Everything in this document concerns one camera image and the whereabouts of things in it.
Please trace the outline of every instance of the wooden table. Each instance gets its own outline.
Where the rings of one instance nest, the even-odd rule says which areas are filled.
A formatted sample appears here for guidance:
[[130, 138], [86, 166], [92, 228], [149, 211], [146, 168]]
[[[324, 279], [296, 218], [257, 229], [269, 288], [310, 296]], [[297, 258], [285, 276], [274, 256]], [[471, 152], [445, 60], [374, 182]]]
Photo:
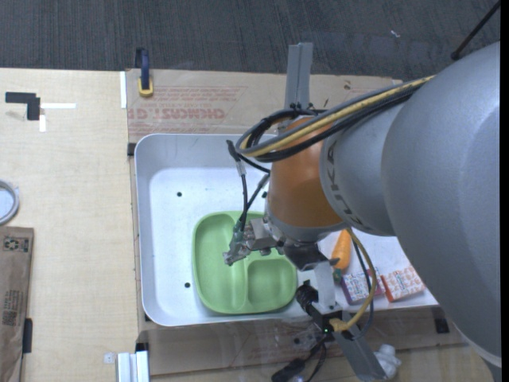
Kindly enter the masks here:
[[[32, 92], [46, 132], [25, 106], [0, 101], [0, 177], [19, 187], [8, 223], [35, 230], [28, 316], [32, 352], [23, 381], [115, 380], [109, 353], [133, 352], [138, 337], [133, 216], [126, 110], [119, 72], [0, 69], [4, 92]], [[410, 349], [398, 356], [399, 381], [490, 380], [466, 345]], [[283, 364], [158, 376], [154, 380], [266, 381]], [[316, 381], [357, 380], [342, 357]]]

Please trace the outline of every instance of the black cable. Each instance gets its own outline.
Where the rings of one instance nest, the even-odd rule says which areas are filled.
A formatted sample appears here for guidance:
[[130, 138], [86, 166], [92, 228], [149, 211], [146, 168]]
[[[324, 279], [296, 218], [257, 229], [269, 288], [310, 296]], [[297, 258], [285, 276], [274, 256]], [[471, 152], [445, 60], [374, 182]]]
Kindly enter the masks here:
[[247, 218], [247, 182], [246, 182], [246, 172], [242, 165], [242, 161], [240, 160], [239, 155], [235, 151], [235, 146], [231, 140], [227, 140], [226, 144], [228, 145], [228, 152], [235, 160], [235, 164], [237, 165], [237, 171], [239, 172], [240, 179], [242, 180], [242, 193], [243, 193], [243, 211], [240, 214], [239, 222], [240, 222], [240, 231], [244, 230], [246, 226], [246, 218]]
[[[390, 90], [392, 90], [394, 88], [400, 87], [402, 85], [411, 84], [412, 82], [414, 82], [414, 81], [411, 81], [409, 83], [403, 83], [403, 84], [400, 84], [400, 85], [385, 87], [385, 88], [379, 89], [379, 90], [374, 91], [374, 92], [368, 92], [368, 93], [366, 93], [364, 95], [357, 96], [355, 98], [352, 98], [352, 99], [350, 99], [350, 100], [348, 100], [348, 101], [346, 101], [344, 103], [341, 103], [340, 105], [332, 107], [331, 109], [321, 113], [319, 116], [317, 116], [317, 118], [318, 119], [326, 118], [326, 117], [328, 117], [331, 114], [334, 114], [334, 113], [337, 113], [339, 111], [342, 111], [343, 109], [345, 109], [346, 107], [351, 106], [354, 103], [358, 103], [358, 102], [361, 102], [363, 100], [370, 99], [370, 98], [372, 98], [374, 96], [380, 95], [380, 94], [382, 94], [384, 92], [388, 92], [388, 91], [390, 91]], [[246, 153], [248, 151], [257, 150], [256, 146], [258, 144], [259, 137], [258, 137], [258, 140], [256, 138], [254, 138], [253, 137], [254, 133], [256, 133], [257, 135], [259, 135], [261, 137], [261, 135], [263, 133], [265, 133], [265, 131], [268, 130], [275, 122], [280, 121], [280, 120], [282, 121], [282, 120], [285, 120], [285, 119], [295, 119], [299, 115], [305, 115], [305, 113], [303, 113], [302, 111], [299, 113], [298, 110], [288, 110], [288, 109], [277, 111], [277, 112], [273, 113], [272, 115], [270, 115], [270, 116], [260, 120], [260, 122], [258, 122], [256, 125], [254, 125], [248, 131], [246, 131], [240, 137], [240, 139], [237, 141], [237, 143], [235, 145], [235, 149], [240, 154]], [[293, 133], [296, 133], [297, 131], [299, 131], [301, 129], [306, 128], [309, 124], [315, 123], [316, 121], [317, 120], [315, 118], [313, 118], [313, 119], [309, 120], [308, 122], [302, 123], [298, 127], [295, 127], [295, 128], [290, 129], [288, 131], [285, 131], [284, 133], [279, 134], [276, 138], [269, 138], [269, 139], [267, 139], [264, 142], [264, 146], [267, 145], [267, 144], [275, 144], [275, 143], [279, 142], [280, 140], [288, 137], [289, 135], [291, 135]], [[246, 141], [246, 138], [248, 138], [248, 137], [249, 137], [249, 139], [247, 140], [246, 148], [242, 149], [241, 146]]]
[[491, 18], [491, 16], [500, 8], [500, 0], [495, 3], [495, 5], [486, 13], [486, 15], [483, 17], [481, 21], [479, 21], [479, 24], [476, 25], [476, 27], [472, 30], [472, 32], [463, 40], [463, 42], [460, 44], [458, 48], [454, 50], [453, 53], [451, 53], [451, 58], [453, 60], [460, 59], [460, 53], [463, 51], [463, 48], [467, 46], [467, 44], [470, 42], [471, 39], [473, 39], [476, 34], [479, 32], [480, 29], [484, 27], [484, 24]]
[[242, 214], [240, 215], [240, 231], [242, 232], [244, 230], [244, 227], [246, 226], [246, 218], [247, 218], [247, 183], [246, 183], [246, 174], [242, 174], [240, 176], [242, 179], [242, 192], [243, 192], [243, 198], [244, 198], [244, 208], [242, 211]]
[[253, 202], [255, 201], [255, 198], [256, 196], [259, 194], [259, 192], [262, 190], [262, 188], [265, 186], [265, 184], [267, 183], [267, 181], [269, 181], [269, 176], [270, 174], [267, 173], [266, 175], [264, 175], [262, 177], [262, 179], [260, 180], [260, 182], [258, 183], [258, 187], [256, 187], [256, 190], [253, 192], [253, 195], [251, 195], [251, 198], [250, 200], [247, 202], [247, 210], [249, 211], [249, 208], [251, 207], [251, 205], [253, 204]]
[[247, 157], [244, 157], [242, 156], [241, 154], [237, 153], [237, 155], [239, 156], [239, 158], [245, 162], [246, 164], [249, 164], [251, 167], [254, 167], [255, 169], [258, 169], [260, 171], [263, 171], [264, 173], [267, 173], [269, 174], [270, 173], [270, 170], [269, 169], [266, 169], [265, 167], [262, 167], [261, 165], [259, 164], [256, 164], [255, 162], [252, 162], [249, 158]]
[[360, 111], [357, 111], [349, 116], [345, 116], [342, 119], [338, 119], [326, 131], [323, 131], [320, 134], [317, 134], [312, 138], [305, 140], [304, 142], [300, 142], [284, 150], [271, 151], [267, 154], [263, 154], [261, 156], [256, 157], [256, 160], [258, 160], [259, 162], [277, 162], [284, 158], [291, 157], [292, 155], [295, 155], [296, 153], [303, 151], [304, 149], [307, 149], [311, 145], [327, 138], [331, 134], [346, 129], [347, 127], [350, 127], [354, 123], [357, 123], [359, 120], [364, 119], [377, 111], [389, 109], [390, 107], [393, 107], [398, 103], [408, 100], [408, 98], [412, 96], [418, 88], [420, 87], [408, 87], [404, 91], [398, 92], [388, 98], [382, 99], [377, 103], [373, 103], [372, 105], [369, 105], [364, 109], [361, 109]]
[[304, 359], [305, 362], [309, 361], [319, 350], [320, 347], [327, 341], [328, 335], [324, 335], [310, 350], [309, 355]]
[[[359, 259], [360, 266], [363, 268], [364, 276], [366, 276], [367, 292], [369, 293], [371, 292], [371, 288], [376, 287], [376, 285], [371, 285], [370, 275], [367, 273], [366, 265], [364, 264], [363, 258], [360, 254], [359, 245], [354, 240], [352, 240], [352, 242], [354, 250], [357, 254], [357, 259]], [[371, 300], [369, 304], [369, 317], [367, 318], [366, 324], [364, 324], [364, 327], [360, 330], [360, 332], [352, 338], [352, 341], [358, 340], [359, 338], [362, 338], [364, 335], [366, 335], [366, 332], [369, 330], [371, 323], [373, 322], [374, 313], [375, 304], [373, 303], [373, 300]]]
[[324, 364], [326, 359], [327, 359], [327, 347], [325, 346], [325, 341], [323, 340], [321, 342], [320, 359], [317, 362], [317, 366], [315, 366], [315, 369], [313, 370], [313, 372], [311, 373], [311, 375], [305, 382], [311, 381], [311, 379], [318, 373], [318, 371], [320, 371], [320, 368], [322, 367], [322, 365]]

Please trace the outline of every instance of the metal rod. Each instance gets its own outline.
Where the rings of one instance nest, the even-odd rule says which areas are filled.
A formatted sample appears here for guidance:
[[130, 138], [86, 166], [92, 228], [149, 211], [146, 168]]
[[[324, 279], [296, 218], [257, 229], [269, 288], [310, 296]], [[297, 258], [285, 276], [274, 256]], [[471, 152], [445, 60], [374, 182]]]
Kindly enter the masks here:
[[479, 30], [481, 28], [483, 28], [483, 25], [486, 24], [486, 21], [488, 21], [490, 19], [490, 17], [499, 8], [500, 8], [500, 0], [497, 3], [495, 3], [495, 5], [492, 7], [492, 9], [488, 11], [488, 13], [484, 16], [484, 18], [476, 26], [476, 28], [464, 39], [464, 41], [460, 44], [460, 46], [451, 54], [451, 58], [453, 60], [457, 60], [460, 58], [460, 52], [463, 50], [463, 48], [467, 46], [467, 44], [470, 42], [470, 40], [474, 38], [474, 36], [479, 32]]

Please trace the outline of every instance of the white sink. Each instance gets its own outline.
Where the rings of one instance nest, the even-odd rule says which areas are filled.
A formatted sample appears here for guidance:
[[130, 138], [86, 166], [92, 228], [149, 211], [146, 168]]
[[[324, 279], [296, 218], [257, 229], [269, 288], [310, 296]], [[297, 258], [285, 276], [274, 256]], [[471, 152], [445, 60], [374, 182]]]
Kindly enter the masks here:
[[[268, 318], [307, 316], [293, 300], [282, 309], [262, 314], [218, 314], [200, 300], [193, 281], [192, 234], [196, 223], [213, 212], [242, 209], [242, 184], [235, 163], [227, 151], [226, 140], [236, 142], [234, 134], [151, 134], [137, 144], [134, 152], [141, 262], [142, 302], [146, 315], [163, 326], [214, 322], [235, 322]], [[263, 172], [246, 165], [248, 193], [252, 194]], [[251, 211], [263, 212], [259, 197]], [[357, 232], [380, 273], [409, 265], [397, 238]], [[337, 233], [319, 243], [330, 256]], [[352, 256], [350, 272], [361, 270]], [[314, 274], [298, 272], [298, 284]], [[336, 287], [336, 300], [350, 312], [343, 291]], [[428, 290], [415, 297], [390, 303], [375, 299], [375, 310], [437, 305]]]

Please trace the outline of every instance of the black clamp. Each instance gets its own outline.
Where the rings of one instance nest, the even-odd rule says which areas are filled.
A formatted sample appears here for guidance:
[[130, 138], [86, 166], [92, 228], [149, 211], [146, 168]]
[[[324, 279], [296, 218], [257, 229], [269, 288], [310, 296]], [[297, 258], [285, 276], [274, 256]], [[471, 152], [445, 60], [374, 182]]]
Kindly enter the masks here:
[[134, 67], [140, 68], [142, 74], [138, 78], [138, 91], [140, 96], [149, 97], [153, 95], [153, 83], [150, 78], [149, 51], [144, 48], [136, 48]]
[[21, 343], [23, 353], [32, 352], [32, 335], [33, 323], [32, 318], [25, 318], [25, 326], [23, 327], [23, 342]]
[[35, 93], [6, 92], [6, 103], [26, 103], [28, 120], [39, 120], [41, 116], [41, 98]]

